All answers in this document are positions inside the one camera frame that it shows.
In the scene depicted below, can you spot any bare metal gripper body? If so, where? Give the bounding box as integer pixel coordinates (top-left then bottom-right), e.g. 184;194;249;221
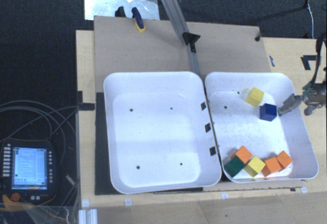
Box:
302;82;327;107

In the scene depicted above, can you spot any blue cube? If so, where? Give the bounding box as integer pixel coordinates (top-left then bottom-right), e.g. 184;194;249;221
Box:
259;103;278;122

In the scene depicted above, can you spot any yellow cube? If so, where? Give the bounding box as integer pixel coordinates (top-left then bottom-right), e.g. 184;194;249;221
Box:
245;87;265;108
243;156;267;178

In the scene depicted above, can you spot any white plastic tray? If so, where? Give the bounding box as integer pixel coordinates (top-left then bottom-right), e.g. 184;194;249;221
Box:
204;71;320;184
103;71;222;195

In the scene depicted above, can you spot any orange cube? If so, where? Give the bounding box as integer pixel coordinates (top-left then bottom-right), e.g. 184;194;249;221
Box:
261;157;283;178
276;151;294;170
230;145;253;165

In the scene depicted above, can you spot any green cube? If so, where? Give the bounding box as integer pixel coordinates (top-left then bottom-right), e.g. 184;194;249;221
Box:
224;156;245;178

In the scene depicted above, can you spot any brown cardboard board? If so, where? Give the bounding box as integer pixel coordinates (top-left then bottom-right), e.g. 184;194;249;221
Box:
93;15;303;192

